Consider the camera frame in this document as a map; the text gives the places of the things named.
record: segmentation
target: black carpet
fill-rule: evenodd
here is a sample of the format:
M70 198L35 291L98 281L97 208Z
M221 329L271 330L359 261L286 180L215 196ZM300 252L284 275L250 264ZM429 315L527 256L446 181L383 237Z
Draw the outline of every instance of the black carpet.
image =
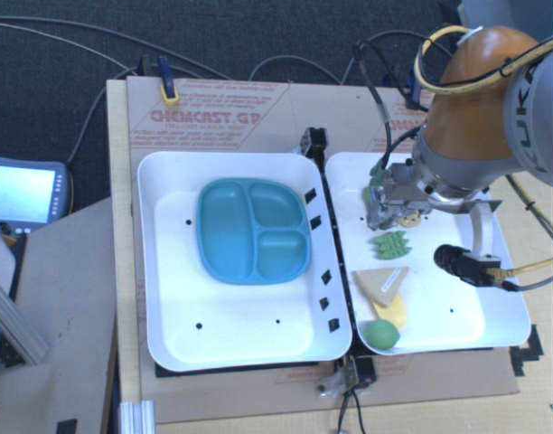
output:
M171 64L186 70L177 73L179 77L248 80L262 61L294 55L318 63L328 73L298 58L278 59L260 67L254 80L345 80L348 85L364 85L357 69L344 78L352 46L385 34L375 43L405 84L420 42L413 33L427 35L439 24L455 22L459 4L460 0L0 0L0 16L61 20L0 18L0 24L53 34L121 64L39 33L0 25L0 156L66 161L106 80L118 75L122 66L135 67L142 55L155 61L164 54L97 28L199 63L169 56ZM372 53L366 58L374 82L383 85L382 63ZM433 63L438 71L445 57ZM89 123L71 171L75 210L109 196L104 101Z

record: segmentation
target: blue plastic plate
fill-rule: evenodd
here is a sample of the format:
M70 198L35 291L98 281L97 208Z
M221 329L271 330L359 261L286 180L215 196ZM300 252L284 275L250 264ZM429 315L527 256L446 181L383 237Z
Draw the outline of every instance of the blue plastic plate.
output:
M311 238L305 208L283 184L216 180L201 191L196 223L202 262L221 281L284 283L308 266Z

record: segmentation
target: yellow cable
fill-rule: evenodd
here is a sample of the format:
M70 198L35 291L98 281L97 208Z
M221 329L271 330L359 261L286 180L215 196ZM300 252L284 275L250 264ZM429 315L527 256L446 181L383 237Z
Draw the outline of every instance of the yellow cable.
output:
M539 262L534 262L529 265L524 265L523 267L517 267L516 269L487 269L485 272L494 277L496 280L502 280L515 277L516 275L526 273L528 271L541 269L551 264L553 264L553 257Z
M421 53L417 55L413 65L415 77L417 78L417 81L419 82L419 85L421 87L428 91L431 91L432 93L437 93L440 95L456 95L459 93L466 93L468 91L478 90L487 85L491 85L501 79L507 78L518 68L553 50L552 38L544 43L541 43L532 50L524 52L513 61L509 62L507 65L500 66L500 68L492 72L492 74L490 74L489 76L484 77L483 79L459 85L457 87L439 87L435 84L432 84L423 76L423 73L421 72L421 58L426 54L431 45L444 35L447 35L449 33L468 33L469 31L469 28L463 27L461 25L450 25L442 29L438 29L437 31L429 35L429 37L427 37L427 39L421 45Z

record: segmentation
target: cable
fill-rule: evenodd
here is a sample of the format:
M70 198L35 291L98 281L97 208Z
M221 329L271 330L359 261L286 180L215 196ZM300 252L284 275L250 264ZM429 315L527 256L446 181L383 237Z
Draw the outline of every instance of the cable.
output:
M112 78L112 80L122 79L128 73L134 71L135 69L136 68L126 68L124 71L122 71L119 74L117 74L116 76L114 76ZM183 74L188 74L188 75L194 77L195 79L202 79L202 77L200 75L196 74L195 72L188 71L188 70L186 70L184 68L180 68L178 66L170 66L170 69L172 69L173 71L181 72ZM83 123L81 131L80 131L80 135L78 136L78 139L76 140L76 144L74 145L74 147L73 147L73 149L70 153L70 156L68 157L68 159L65 162L65 165L67 167L71 166L71 164L73 163L73 160L76 157L76 154L78 154L78 151L80 150L81 142L83 141L84 136L86 135L86 131L88 130L89 123L90 123L92 117L94 116L94 114L96 113L96 110L98 109L99 102L104 98L105 95L106 95L106 87L104 87L100 91L100 93L97 95L96 99L94 99L94 102L92 103L92 106L90 107L90 109L88 111L88 115L86 116L86 119L84 120L84 123Z
M98 51L96 51L92 48L87 47L86 45L82 45L80 43L74 42L74 41L69 40L69 39L64 39L63 37L58 37L57 35L52 35L50 33L43 33L43 32L40 32L40 31L36 31L34 29L30 29L29 27L22 27L22 26L19 26L19 25L12 25L12 24L0 23L0 27L4 27L6 29L14 29L16 31L25 31L25 32L28 32L28 33L35 33L36 35L40 35L42 37L48 37L50 39L57 40L59 42L68 43L70 45L74 45L75 47L81 48L82 50L86 50L87 52L97 54L97 56L101 56L102 58L113 62L114 64L116 64L117 66L119 66L121 68L126 68L127 67L125 64L122 64L120 61L115 60L114 58L106 55L105 53L98 52Z
M399 146L401 143L403 143L406 139L415 137L419 133L419 130L421 130L421 128L423 128L423 126L413 127L411 129L409 129L407 132L403 132L397 138L397 140L395 140L393 143L391 143L391 148L389 149L389 152L392 153L393 151L395 151L397 146Z
M461 25L448 25L433 31L427 39L419 47L417 57L413 64L413 71L419 82L419 85L424 89L440 95L455 95L458 93L466 93L492 85L493 83L509 77L518 68L536 60L537 58L553 51L553 37L549 37L545 42L539 43L535 47L525 51L517 58L510 60L499 66L498 68L482 74L473 79L459 80L455 82L447 82L444 84L432 83L426 78L422 68L422 59L427 50L441 37L450 33L468 33L469 28Z
M391 149L391 125L389 120L389 112L387 111L387 106L385 105L385 103L381 99L381 96L377 92L377 88L375 87L375 84L369 77L369 73L367 72L367 66L365 65L365 61L362 59L361 49L358 43L353 45L352 53L353 53L352 55L353 58L359 64L359 69L361 70L361 74L365 79L365 83L367 84L367 87L369 88L369 91L373 96L375 103L377 104L377 111L379 112L381 121L383 122L383 126L385 128L386 147L385 147L385 153L380 159L380 168L385 169L387 167L387 162L389 161L389 154Z
M506 175L505 178L510 183L511 189L520 197L521 201L526 205L526 210L530 211L542 228L546 231L548 236L553 240L553 225L550 222L549 218L544 215L535 205L535 202L532 201L526 192L523 190L521 185L516 181L513 175ZM536 283L532 283L525 286L516 285L510 281L506 281L506 278L515 277L521 273L526 273L535 269L542 269L549 265L553 264L553 257L538 262L534 262L522 267L517 267L515 269L487 269L486 273L491 275L494 281L503 289L509 291L530 291L532 289L540 288L545 286L553 281L553 275L549 278L542 279Z
M225 80L232 80L230 77L226 76L225 74L222 74L221 72L218 72L214 70L213 68L209 66L205 66L204 64L201 64L197 61L191 60L190 58L187 58L186 56L183 56L177 52L173 52L171 50L168 50L164 47L155 45L154 43L146 42L142 39L138 39L132 35L128 35L126 33L120 33L118 31L114 31L112 29L107 29L105 27L100 27L92 24L86 24L86 23L79 23L75 21L66 21L63 19L55 19L55 18L44 18L44 17L36 17L36 16L2 16L0 15L0 21L18 21L18 22L27 22L27 23L47 23L47 24L62 24L62 25L68 25L72 27L79 27L84 29L89 29L91 31L96 31L100 33L107 33L112 36L119 37L124 40L128 40L130 42L138 43L140 45L144 45L145 47L152 48L154 50L157 50L162 53L166 53L170 56L173 56L174 58L177 58L179 60L188 62L192 64L193 66L196 66L204 71L207 71L208 73L214 74L215 76L218 76L220 78L223 78Z
M520 197L521 201L526 205L526 211L531 212L531 214L536 218L542 228L546 231L548 236L553 240L553 225L549 218L538 209L536 203L528 197L528 195L525 193L525 191L513 175L505 175L505 178L510 184L511 189Z
M357 406L357 416L359 417L359 426L361 428L361 434L366 434L365 432L365 426L363 424L363 417L361 413L361 404L359 403L359 398L357 397L357 392L355 392L355 389L352 388L349 391L345 392L342 395L342 403L341 408L339 409L339 419L337 420L337 434L341 434L342 431L342 420L345 416L345 412L347 411L347 406L349 405L349 399L353 397L355 400L355 405Z
M391 31L385 31L385 32L382 32L382 33L377 33L375 35L372 35L371 37L369 37L367 39L367 42L373 43L377 40L380 40L384 37L388 37L388 36L391 36L391 35L407 35L407 36L410 36L410 37L418 38L420 40L426 40L427 39L427 36L425 34L422 34L422 33L416 33L416 32L412 32L412 31L391 30ZM448 51L441 43L436 42L435 47L438 48L439 50L441 50L443 53L445 53L449 58L451 58L453 56L453 54L450 53L450 51ZM349 61L349 64L347 65L347 69L345 70L345 73L341 77L341 85L344 85L344 83L347 81L347 78L349 77L349 74L351 73L351 69L352 69L354 63L355 63L355 58L353 57Z
M295 56L295 55L292 55L292 54L283 54L283 55L279 55L279 56L273 56L271 58L267 58L264 61L260 62L259 64L257 64L257 66L252 70L252 72L248 76L248 81L252 81L254 76L257 74L258 70L260 70L265 65L269 64L270 62L280 61L280 60L292 60L292 61L303 62L303 63L308 64L309 66L317 69L318 71L322 72L324 75L326 75L329 79L331 79L336 84L339 84L339 85L341 84L341 81L339 80L339 78L336 77L334 74L332 74L327 69L325 69L323 66L320 66L316 62L313 62L311 60L307 60L306 58L303 58L301 56Z
M365 40L365 41L357 42L357 46L359 47L359 51L361 50L362 47L368 47L379 57L379 59L383 63L383 66L385 66L385 70L387 71L389 77L391 78L391 81L393 82L393 85L395 85L395 88L398 90L398 92L401 94L401 96L405 99L405 101L407 102L407 104L410 107L412 107L414 109L419 109L419 110L424 111L424 112L429 111L429 109L425 108L424 106L422 106L419 103L417 103L416 101L414 101L411 98L411 96L405 92L403 87L401 87L401 84L400 84L399 80L395 76L395 73L393 72L391 66L389 65L389 62L387 61L387 58L385 58L383 53L375 45L373 45L371 42Z

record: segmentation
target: screen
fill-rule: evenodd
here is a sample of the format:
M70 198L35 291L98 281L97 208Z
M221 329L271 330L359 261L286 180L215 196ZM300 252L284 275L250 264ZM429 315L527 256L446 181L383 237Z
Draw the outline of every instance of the screen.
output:
M0 221L46 223L55 172L0 165Z

